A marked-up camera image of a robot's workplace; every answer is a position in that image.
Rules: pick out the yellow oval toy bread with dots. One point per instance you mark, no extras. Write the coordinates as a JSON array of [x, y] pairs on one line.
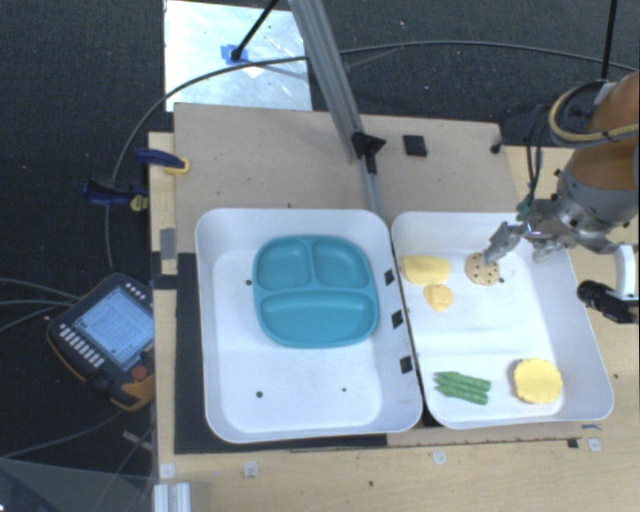
[[425, 269]]

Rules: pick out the small yellow toy food lump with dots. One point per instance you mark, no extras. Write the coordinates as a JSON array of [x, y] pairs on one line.
[[439, 297]]

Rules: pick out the black cylinder on white bracket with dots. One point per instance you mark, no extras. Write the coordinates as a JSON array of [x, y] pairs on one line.
[[607, 299]]

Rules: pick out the chocolate chip biscuit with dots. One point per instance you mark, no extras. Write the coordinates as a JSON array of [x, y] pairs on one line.
[[482, 274]]

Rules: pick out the green toy asparagus bundle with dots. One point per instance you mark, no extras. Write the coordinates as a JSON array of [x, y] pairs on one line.
[[462, 388]]

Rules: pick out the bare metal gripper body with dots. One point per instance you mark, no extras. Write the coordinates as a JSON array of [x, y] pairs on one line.
[[575, 227]]

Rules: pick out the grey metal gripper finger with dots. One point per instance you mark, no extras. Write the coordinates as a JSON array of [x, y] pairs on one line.
[[501, 243], [547, 250]]

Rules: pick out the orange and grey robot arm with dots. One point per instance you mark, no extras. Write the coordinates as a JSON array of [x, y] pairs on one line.
[[605, 165]]

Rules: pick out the white plastic tray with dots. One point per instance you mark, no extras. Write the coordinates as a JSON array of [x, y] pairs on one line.
[[500, 340], [300, 390]]

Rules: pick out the black block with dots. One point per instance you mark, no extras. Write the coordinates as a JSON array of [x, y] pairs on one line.
[[415, 145]]

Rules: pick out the brown cardboard board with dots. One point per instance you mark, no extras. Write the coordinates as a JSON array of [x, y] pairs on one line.
[[280, 160]]

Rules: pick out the teal divided plate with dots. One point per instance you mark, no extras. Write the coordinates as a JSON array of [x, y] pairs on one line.
[[315, 295]]

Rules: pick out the yellow round toy pancake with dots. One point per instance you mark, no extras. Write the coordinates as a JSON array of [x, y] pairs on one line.
[[537, 381]]

